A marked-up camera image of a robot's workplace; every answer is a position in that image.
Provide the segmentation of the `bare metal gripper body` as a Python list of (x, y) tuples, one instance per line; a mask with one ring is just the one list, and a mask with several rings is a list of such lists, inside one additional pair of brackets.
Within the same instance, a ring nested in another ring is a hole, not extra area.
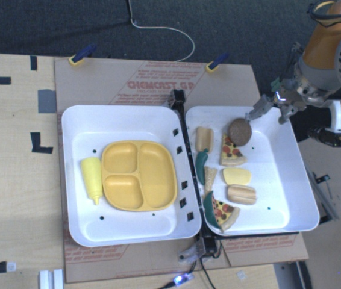
[(296, 114), (308, 105), (322, 107), (330, 95), (330, 91), (320, 89), (305, 78), (274, 81), (274, 103), (281, 114)]

